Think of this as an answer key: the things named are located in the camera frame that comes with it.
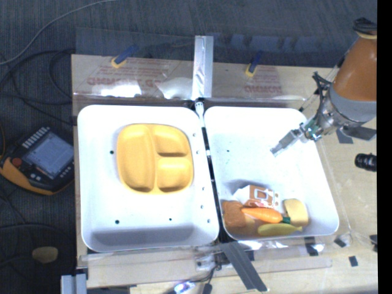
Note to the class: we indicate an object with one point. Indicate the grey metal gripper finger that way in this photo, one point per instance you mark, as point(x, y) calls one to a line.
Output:
point(283, 149)
point(286, 138)

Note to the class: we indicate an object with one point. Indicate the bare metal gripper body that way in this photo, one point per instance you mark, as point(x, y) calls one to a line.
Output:
point(325, 122)

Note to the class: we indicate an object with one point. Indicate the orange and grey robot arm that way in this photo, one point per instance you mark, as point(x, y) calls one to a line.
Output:
point(356, 69)

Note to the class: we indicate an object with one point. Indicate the white plastic tray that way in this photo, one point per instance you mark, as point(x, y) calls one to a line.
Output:
point(254, 164)
point(101, 170)

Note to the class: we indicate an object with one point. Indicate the white carton with orange print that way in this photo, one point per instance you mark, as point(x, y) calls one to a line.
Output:
point(260, 194)

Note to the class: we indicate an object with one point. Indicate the pale yellow toy bread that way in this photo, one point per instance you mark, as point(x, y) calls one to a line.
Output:
point(297, 211)

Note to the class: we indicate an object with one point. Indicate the orange carrot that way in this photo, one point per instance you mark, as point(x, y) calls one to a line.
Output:
point(263, 214)

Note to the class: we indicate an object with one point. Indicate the yellow banana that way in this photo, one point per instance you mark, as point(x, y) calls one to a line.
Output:
point(275, 229)

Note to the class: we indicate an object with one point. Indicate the brown toy biscuit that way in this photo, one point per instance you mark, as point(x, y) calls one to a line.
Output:
point(234, 214)

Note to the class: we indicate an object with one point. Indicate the brown cardboard board red print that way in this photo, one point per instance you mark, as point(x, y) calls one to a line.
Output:
point(352, 268)

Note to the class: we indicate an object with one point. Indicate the yellow divided plate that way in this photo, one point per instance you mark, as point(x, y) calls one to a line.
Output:
point(137, 158)

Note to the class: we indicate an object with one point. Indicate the pale yellow rounded lump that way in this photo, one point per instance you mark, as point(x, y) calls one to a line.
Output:
point(45, 254)

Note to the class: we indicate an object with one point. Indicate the black cylinder on white bracket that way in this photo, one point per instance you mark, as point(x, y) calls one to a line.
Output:
point(366, 161)

